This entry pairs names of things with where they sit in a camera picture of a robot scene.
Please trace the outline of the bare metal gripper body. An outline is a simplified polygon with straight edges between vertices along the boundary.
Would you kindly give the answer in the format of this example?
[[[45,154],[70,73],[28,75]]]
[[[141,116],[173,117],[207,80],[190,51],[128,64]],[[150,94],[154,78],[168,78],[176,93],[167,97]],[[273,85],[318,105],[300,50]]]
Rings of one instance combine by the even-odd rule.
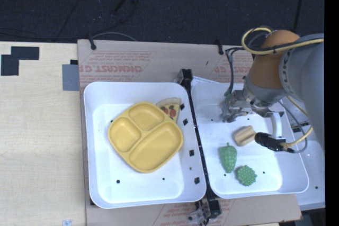
[[[269,103],[262,101],[255,97],[251,91],[235,90],[232,94],[225,99],[224,104],[227,104],[230,108],[251,108],[252,114],[256,113],[262,117],[267,116],[271,110],[269,109]]]

